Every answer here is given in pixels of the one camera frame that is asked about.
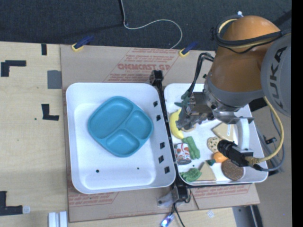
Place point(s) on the green toy vegetable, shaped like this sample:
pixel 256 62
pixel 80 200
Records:
pixel 193 148

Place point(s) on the green toy lettuce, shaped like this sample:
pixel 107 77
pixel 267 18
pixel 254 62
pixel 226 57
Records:
pixel 190 175

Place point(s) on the black cylinder on white bracket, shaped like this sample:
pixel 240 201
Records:
pixel 230 151

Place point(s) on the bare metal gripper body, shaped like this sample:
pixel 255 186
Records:
pixel 201 104

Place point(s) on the brown round biscuit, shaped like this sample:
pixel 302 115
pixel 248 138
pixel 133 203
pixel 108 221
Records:
pixel 233 170

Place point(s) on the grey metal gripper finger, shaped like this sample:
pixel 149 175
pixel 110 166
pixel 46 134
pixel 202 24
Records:
pixel 182 120
pixel 194 121

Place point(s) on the red and white can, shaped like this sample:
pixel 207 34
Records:
pixel 182 154

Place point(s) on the white plastic tray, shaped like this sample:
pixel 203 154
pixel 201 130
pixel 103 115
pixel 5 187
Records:
pixel 113 174
pixel 203 136

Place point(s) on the blue divided plate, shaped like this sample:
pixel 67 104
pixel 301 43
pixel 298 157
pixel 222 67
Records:
pixel 118 124

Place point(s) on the tan triangular bread slice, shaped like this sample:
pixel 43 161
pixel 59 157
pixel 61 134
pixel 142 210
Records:
pixel 207 172

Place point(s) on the orange carrot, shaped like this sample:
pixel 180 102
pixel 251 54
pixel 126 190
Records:
pixel 219 157

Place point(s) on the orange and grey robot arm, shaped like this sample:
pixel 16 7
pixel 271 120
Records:
pixel 239 65

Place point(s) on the yellow banana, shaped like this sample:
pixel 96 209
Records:
pixel 174 124

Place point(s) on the thin black rod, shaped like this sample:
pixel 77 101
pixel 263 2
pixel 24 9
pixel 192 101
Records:
pixel 168 129

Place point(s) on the tan round doughnut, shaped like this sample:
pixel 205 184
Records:
pixel 190 128

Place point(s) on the chocolate chip cookie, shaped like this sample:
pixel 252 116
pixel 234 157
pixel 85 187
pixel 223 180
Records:
pixel 212 144

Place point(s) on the brown cardboard board red print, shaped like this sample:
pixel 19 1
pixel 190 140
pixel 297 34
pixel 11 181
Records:
pixel 94 63

